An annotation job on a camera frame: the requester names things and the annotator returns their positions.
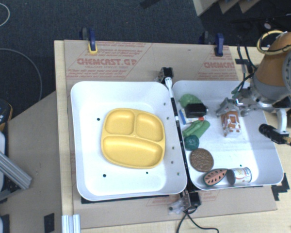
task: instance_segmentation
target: green pepper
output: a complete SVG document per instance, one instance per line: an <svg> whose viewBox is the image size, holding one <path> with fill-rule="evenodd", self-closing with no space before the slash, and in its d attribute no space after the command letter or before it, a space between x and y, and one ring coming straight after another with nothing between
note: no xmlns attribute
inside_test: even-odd
<svg viewBox="0 0 291 233"><path fill-rule="evenodd" d="M183 108L190 103L202 103L200 99L192 94L184 94L180 99L179 102Z"/></svg>

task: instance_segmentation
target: white can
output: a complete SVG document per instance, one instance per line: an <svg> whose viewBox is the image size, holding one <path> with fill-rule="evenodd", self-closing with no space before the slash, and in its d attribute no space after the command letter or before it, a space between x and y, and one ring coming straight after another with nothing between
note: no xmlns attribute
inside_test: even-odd
<svg viewBox="0 0 291 233"><path fill-rule="evenodd" d="M229 169L226 176L230 184L249 183L252 179L251 171L247 167Z"/></svg>

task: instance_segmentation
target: yellow plate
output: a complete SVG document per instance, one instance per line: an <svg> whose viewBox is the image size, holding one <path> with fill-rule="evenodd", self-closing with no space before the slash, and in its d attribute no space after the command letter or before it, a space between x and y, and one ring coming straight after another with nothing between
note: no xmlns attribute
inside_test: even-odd
<svg viewBox="0 0 291 233"><path fill-rule="evenodd" d="M153 168L165 153L162 121L149 112L118 108L103 123L101 149L111 163L132 168Z"/></svg>

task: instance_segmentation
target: brown cookie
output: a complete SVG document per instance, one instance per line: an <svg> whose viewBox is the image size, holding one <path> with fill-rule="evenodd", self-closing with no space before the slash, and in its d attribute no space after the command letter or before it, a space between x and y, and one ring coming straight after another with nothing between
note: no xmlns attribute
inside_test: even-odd
<svg viewBox="0 0 291 233"><path fill-rule="evenodd" d="M213 167L213 157L208 150L196 149L190 155L190 162L194 169L199 172L208 172Z"/></svg>

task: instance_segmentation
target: white tray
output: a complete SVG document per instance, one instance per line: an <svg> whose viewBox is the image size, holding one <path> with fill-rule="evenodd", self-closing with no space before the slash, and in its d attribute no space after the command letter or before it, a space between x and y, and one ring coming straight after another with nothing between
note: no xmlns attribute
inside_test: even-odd
<svg viewBox="0 0 291 233"><path fill-rule="evenodd" d="M259 126L267 123L264 113L252 111L248 116L240 117L242 133L237 138L226 138L220 117L215 111L225 97L231 97L231 91L238 81L178 81L173 86L177 109L182 95L193 94L208 107L206 120L210 127L200 137L200 148L207 149L214 158L213 169L248 167L252 172L252 181L230 185L226 177L215 186L206 186L202 178L205 173L196 171L190 164L191 151L186 150L190 178L193 184L202 190L214 190L232 187L272 185L283 179L283 169L274 143L259 132ZM181 130L188 125L180 123Z"/></svg>
<svg viewBox="0 0 291 233"><path fill-rule="evenodd" d="M177 194L187 184L169 92L157 82L76 83L71 90L77 188L91 201ZM101 152L101 130L115 108L143 110L158 116L165 129L163 161L151 169L117 166Z"/></svg>

